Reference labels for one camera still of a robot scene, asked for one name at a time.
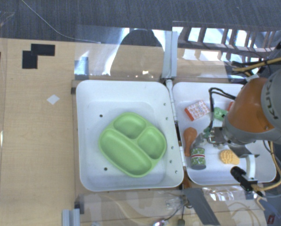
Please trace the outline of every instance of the white diamond sticker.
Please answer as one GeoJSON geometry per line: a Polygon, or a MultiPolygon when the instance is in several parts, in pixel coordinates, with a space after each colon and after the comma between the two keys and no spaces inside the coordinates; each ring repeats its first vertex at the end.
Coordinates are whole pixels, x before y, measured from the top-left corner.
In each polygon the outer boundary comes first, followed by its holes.
{"type": "Polygon", "coordinates": [[[49,103],[51,103],[52,105],[54,105],[59,99],[60,99],[60,98],[57,97],[56,95],[52,95],[51,97],[49,97],[49,98],[47,99],[47,101],[48,101],[49,103]]]}

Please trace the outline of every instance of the red and white box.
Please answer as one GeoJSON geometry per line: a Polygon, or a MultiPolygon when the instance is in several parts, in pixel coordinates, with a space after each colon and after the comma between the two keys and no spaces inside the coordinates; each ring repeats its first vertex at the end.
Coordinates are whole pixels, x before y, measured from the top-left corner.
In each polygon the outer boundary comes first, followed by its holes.
{"type": "Polygon", "coordinates": [[[187,113],[191,121],[194,121],[210,112],[210,110],[202,100],[195,104],[189,105],[184,109],[184,111],[187,113]]]}

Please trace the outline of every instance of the orange spoon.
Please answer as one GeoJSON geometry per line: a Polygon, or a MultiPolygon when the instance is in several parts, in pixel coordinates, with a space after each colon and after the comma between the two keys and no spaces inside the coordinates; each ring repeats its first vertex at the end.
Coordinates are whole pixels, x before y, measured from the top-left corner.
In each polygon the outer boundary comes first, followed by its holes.
{"type": "Polygon", "coordinates": [[[184,141],[186,142],[186,147],[184,150],[185,156],[191,156],[190,147],[197,137],[197,131],[193,127],[188,127],[183,133],[184,141]]]}

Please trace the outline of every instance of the waffle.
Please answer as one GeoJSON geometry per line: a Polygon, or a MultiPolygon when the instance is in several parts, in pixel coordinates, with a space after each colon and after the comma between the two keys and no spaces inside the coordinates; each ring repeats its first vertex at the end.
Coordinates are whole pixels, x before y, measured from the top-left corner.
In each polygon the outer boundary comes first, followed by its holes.
{"type": "Polygon", "coordinates": [[[219,156],[224,164],[238,165],[240,163],[239,157],[232,150],[223,150],[220,152],[219,156]]]}

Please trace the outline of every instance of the green plate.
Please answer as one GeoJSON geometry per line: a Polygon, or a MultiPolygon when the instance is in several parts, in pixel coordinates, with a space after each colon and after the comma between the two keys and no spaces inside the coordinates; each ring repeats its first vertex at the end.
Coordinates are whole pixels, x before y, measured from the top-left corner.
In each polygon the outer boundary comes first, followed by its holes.
{"type": "Polygon", "coordinates": [[[132,112],[116,117],[101,133],[99,149],[127,175],[147,175],[163,157],[165,136],[149,121],[132,112]]]}

